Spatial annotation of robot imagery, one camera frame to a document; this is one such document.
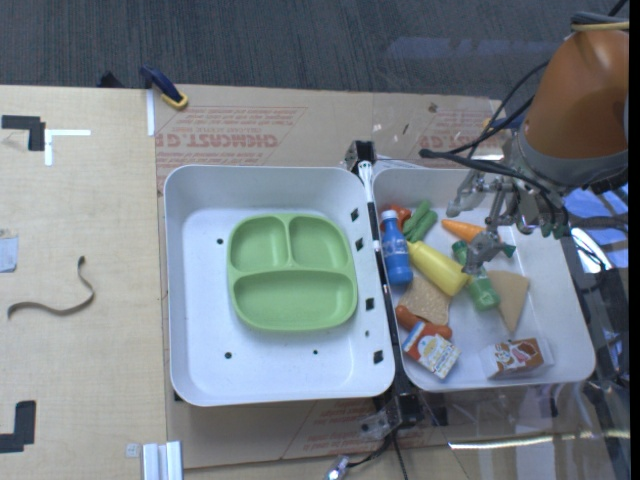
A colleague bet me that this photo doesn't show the thin black and white rod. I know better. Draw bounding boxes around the thin black and white rod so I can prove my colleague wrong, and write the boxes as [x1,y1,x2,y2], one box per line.
[357,160,402,394]

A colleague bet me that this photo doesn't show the orange sausage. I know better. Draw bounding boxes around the orange sausage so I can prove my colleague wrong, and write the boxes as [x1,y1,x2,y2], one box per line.
[394,305,454,342]

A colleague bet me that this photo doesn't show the yellow bottle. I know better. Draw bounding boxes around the yellow bottle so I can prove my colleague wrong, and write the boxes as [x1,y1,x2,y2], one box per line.
[405,240,472,298]

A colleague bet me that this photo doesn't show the brown and white carton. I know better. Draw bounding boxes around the brown and white carton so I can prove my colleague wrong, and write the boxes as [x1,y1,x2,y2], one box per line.
[479,337,555,381]

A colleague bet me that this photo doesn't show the white plastic tray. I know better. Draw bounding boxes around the white plastic tray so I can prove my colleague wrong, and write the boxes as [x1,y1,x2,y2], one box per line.
[372,167,597,393]
[163,164,397,408]

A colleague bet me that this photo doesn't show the blue bottle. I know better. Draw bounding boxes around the blue bottle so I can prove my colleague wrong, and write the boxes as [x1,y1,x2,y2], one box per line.
[379,209,415,287]

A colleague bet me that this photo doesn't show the orange carrot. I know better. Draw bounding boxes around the orange carrot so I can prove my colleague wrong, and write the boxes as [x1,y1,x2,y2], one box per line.
[441,218,489,244]

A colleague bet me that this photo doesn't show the green bottle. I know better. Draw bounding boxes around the green bottle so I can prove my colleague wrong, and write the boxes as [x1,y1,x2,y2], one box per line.
[451,240,502,313]

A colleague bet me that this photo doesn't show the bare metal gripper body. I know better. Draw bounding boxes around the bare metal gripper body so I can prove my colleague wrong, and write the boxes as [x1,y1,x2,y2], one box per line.
[492,171,570,237]

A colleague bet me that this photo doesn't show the black block with thin wires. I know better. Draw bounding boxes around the black block with thin wires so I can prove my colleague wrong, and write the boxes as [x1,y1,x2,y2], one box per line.
[372,391,427,430]
[344,140,376,170]

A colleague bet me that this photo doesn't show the brown bread slice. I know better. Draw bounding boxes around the brown bread slice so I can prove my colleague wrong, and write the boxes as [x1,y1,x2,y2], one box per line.
[397,273,454,327]

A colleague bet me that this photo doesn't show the green bean pods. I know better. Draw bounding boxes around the green bean pods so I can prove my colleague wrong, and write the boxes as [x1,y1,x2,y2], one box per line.
[402,199,440,244]

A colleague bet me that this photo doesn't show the brown curled strip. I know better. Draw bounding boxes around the brown curled strip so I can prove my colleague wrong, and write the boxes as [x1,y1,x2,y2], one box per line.
[6,255,96,320]

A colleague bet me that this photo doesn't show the brown cardboard board red print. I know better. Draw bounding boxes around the brown cardboard board red print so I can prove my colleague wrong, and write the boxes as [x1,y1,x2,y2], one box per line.
[152,83,599,470]

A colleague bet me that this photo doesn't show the orange toy food piece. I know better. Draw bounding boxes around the orange toy food piece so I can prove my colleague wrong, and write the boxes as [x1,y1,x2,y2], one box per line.
[384,203,413,230]

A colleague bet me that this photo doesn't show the green divided plate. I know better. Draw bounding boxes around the green divided plate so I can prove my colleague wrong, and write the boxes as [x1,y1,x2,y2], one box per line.
[226,212,360,333]

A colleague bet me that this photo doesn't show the white and orange carton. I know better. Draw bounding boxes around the white and orange carton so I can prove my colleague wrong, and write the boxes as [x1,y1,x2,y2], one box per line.
[401,321,463,381]

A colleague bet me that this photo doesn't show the tan wedge slice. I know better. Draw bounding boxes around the tan wedge slice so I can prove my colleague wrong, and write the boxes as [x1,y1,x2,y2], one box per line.
[486,269,531,335]

